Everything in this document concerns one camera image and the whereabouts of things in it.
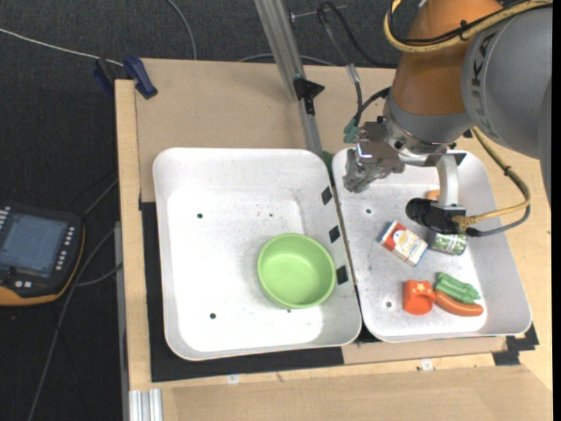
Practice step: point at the white plastic tray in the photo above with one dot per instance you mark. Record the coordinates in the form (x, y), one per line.
(228, 257)
(377, 274)

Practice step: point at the green bowl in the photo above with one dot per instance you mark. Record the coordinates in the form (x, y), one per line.
(296, 270)

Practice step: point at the black cylinder on white bracket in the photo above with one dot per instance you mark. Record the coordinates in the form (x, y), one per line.
(438, 217)

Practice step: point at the orange sausage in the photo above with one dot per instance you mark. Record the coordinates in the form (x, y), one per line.
(460, 308)

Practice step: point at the white and red carton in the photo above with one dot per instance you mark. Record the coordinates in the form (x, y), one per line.
(403, 243)

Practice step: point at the pale wood board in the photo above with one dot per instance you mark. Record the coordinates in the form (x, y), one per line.
(210, 112)

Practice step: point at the orange block with yellow star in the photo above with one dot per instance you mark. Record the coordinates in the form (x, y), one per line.
(417, 298)

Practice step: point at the green can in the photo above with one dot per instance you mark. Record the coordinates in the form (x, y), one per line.
(449, 244)

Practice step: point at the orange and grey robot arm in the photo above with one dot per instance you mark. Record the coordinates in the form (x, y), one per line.
(438, 77)

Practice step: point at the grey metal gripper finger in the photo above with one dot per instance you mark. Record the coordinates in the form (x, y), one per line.
(353, 176)
(376, 178)

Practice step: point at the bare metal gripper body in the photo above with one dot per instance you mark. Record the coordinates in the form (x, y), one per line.
(379, 151)

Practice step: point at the small orange toy food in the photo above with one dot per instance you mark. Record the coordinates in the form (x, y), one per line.
(433, 195)

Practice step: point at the green asparagus bundle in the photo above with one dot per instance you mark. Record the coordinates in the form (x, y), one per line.
(458, 288)

